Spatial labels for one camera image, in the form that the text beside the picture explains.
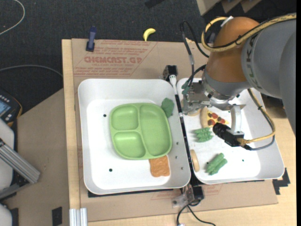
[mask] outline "white tray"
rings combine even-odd
[[[184,187],[190,181],[190,168],[174,91],[164,80],[87,79],[78,88],[82,131],[84,181],[94,194]],[[114,150],[109,127],[110,111],[128,103],[154,103],[173,100],[168,118],[172,149],[168,153],[170,176],[155,178],[148,160],[127,160]]]
[[[182,79],[177,83],[177,91],[182,100],[181,86],[187,81]],[[253,90],[254,94],[263,105],[260,93]],[[231,104],[246,105],[242,109],[242,128],[246,139],[257,138],[271,133],[271,128],[257,109],[247,90],[244,90],[239,98],[233,99]],[[217,113],[228,120],[231,127],[231,115],[229,111],[221,111],[215,107],[209,108],[210,111]],[[238,181],[253,181],[262,179],[279,178],[284,173],[284,164],[281,158],[277,142],[271,146],[258,151],[248,151],[242,147],[231,147],[222,139],[214,136],[211,140],[199,143],[196,140],[194,130],[201,128],[200,117],[184,115],[184,123],[187,132],[187,139],[190,149],[194,149],[200,165],[199,172],[194,171],[196,177],[205,184],[228,183]],[[260,147],[271,142],[271,138],[251,143],[251,147]],[[228,163],[223,166],[217,174],[209,175],[206,173],[207,163],[216,155],[223,153]]]

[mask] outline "black floor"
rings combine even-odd
[[[179,23],[187,20],[200,34],[216,16],[247,16],[258,22],[296,12],[296,0],[263,0],[248,13],[238,5],[225,14],[220,3],[200,15],[196,0],[19,0],[24,20],[0,35],[0,87],[17,98],[28,111],[63,87],[62,78],[50,70],[18,68],[42,65],[62,72],[61,39],[87,38],[90,26],[96,39],[143,40],[143,31],[156,28],[149,40],[181,41]],[[22,8],[11,0],[0,0],[0,33],[22,17]]]

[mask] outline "blue object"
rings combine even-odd
[[[93,52],[94,51],[94,39],[96,35],[96,27],[92,26],[89,32],[89,41],[87,42],[86,51]]]

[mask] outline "green tray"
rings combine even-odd
[[[125,104],[110,113],[111,138],[116,152],[127,159],[165,156],[172,147],[167,117],[158,105]]]

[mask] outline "yellow cable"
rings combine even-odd
[[[270,138],[270,137],[272,137],[272,136],[275,135],[275,131],[276,131],[275,124],[274,124],[273,120],[271,119],[271,117],[269,116],[269,114],[266,112],[266,110],[262,107],[262,105],[260,104],[260,102],[258,101],[258,99],[256,98],[256,96],[254,95],[254,93],[252,92],[252,90],[248,89],[248,92],[249,92],[252,100],[258,106],[259,110],[265,115],[265,117],[267,118],[267,120],[269,120],[271,128],[272,128],[272,133],[270,133],[267,136],[258,137],[258,138],[250,139],[250,140],[239,138],[239,139],[237,139],[237,141],[240,143],[240,145],[246,145],[246,144],[249,144],[251,142],[261,141],[261,140]]]
[[[280,23],[280,22],[283,22],[283,21],[287,21],[287,20],[297,19],[297,13],[288,14],[288,15],[284,15],[284,16],[279,16],[279,17],[273,18],[271,20],[267,20],[267,21],[259,24],[255,28],[249,30],[247,33],[245,33],[241,37],[238,37],[237,40],[232,41],[231,43],[229,43],[227,45],[218,46],[218,47],[211,47],[211,46],[209,46],[206,43],[205,34],[207,33],[207,31],[209,30],[209,28],[213,24],[215,24],[218,21],[226,20],[226,19],[227,19],[227,17],[218,17],[218,18],[212,20],[210,23],[207,24],[207,26],[205,27],[205,30],[203,31],[202,36],[201,36],[201,43],[204,46],[204,48],[206,48],[207,50],[209,50],[211,52],[222,52],[222,51],[229,50],[229,49],[234,48],[237,45],[241,44],[242,42],[246,41],[252,35],[256,34],[257,32],[261,31],[262,29],[264,29],[264,28],[266,28],[268,26],[271,26],[273,24]]]

